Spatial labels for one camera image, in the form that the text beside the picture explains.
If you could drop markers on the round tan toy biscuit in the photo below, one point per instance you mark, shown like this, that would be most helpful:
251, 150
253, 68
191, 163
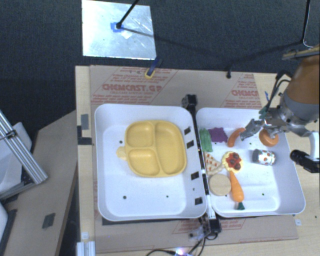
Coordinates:
220, 185

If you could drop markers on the yellow tart with red berries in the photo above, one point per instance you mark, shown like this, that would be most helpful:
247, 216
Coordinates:
233, 162

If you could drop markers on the green toy broccoli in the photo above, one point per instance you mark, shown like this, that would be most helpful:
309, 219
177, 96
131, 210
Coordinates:
206, 140

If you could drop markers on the toy pizza slice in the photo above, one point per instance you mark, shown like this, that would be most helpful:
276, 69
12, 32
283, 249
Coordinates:
211, 163

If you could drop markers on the orange toy sausage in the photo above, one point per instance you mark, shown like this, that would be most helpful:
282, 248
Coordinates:
233, 139

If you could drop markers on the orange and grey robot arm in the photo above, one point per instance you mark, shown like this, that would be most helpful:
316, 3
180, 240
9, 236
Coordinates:
306, 82

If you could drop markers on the black cylinder on white bracket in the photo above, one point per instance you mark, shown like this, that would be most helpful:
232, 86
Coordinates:
305, 160

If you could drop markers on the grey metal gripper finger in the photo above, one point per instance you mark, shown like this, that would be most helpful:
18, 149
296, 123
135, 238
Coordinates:
273, 134
251, 128

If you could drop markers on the orange toy carrot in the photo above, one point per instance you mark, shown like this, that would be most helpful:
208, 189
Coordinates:
237, 191

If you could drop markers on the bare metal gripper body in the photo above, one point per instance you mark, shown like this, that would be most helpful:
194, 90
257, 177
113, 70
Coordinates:
279, 120

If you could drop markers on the purple toy grapes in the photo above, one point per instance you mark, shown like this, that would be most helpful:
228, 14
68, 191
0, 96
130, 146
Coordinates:
218, 135

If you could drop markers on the brown cardboard board red print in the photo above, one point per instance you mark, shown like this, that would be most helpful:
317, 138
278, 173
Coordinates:
160, 82

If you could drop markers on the orange toy doughnut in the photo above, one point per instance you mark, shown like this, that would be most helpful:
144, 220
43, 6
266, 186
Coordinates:
265, 141

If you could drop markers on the yellow divided plate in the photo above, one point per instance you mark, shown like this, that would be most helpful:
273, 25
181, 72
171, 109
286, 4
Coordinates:
165, 150

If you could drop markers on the white plastic tray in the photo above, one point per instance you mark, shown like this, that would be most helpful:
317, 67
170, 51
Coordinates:
150, 197
265, 190

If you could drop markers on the small can with strawberry print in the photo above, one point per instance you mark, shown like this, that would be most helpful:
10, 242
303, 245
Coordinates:
265, 157

